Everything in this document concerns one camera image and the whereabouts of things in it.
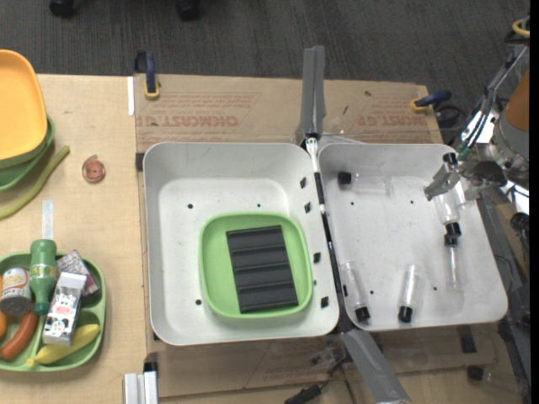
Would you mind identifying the yellow banana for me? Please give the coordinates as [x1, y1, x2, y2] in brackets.
[26, 322, 101, 368]

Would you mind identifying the green divided plate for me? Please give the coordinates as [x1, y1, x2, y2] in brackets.
[0, 251, 106, 373]

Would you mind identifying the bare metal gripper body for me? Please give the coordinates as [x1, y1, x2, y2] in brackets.
[456, 109, 527, 189]

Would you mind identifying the green bottle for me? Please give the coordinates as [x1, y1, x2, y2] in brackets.
[29, 238, 58, 316]

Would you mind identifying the pink packet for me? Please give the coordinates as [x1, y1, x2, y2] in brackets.
[56, 249, 100, 298]

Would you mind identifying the clear plastic bottle black cap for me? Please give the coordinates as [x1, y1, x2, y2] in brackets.
[466, 364, 519, 391]
[441, 151, 477, 210]
[337, 170, 393, 196]
[339, 260, 372, 324]
[397, 263, 426, 324]
[444, 233, 464, 293]
[432, 189, 463, 237]

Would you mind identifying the pink round biscuit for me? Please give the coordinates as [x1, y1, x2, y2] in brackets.
[81, 154, 106, 183]

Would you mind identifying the long green bean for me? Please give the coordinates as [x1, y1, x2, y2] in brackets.
[0, 144, 72, 221]

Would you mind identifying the small can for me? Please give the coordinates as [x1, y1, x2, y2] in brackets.
[0, 266, 34, 317]

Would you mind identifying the red sausage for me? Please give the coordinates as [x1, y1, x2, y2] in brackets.
[0, 309, 40, 361]

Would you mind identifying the white plastic tray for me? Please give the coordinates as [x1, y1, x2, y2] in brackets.
[141, 141, 341, 348]
[316, 142, 510, 333]

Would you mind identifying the white cow print carton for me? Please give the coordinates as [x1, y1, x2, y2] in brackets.
[41, 270, 88, 348]

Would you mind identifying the black block with wires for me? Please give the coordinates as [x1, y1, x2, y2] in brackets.
[284, 384, 323, 404]

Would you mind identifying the green square plate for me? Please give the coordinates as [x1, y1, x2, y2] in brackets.
[198, 211, 315, 319]

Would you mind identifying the orange plate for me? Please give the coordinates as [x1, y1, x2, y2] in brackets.
[0, 48, 49, 162]

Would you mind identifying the black ridged rectangular block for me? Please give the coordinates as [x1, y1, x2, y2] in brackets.
[225, 224, 300, 315]

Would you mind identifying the brown cardboard board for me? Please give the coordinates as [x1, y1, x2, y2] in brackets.
[133, 72, 498, 399]

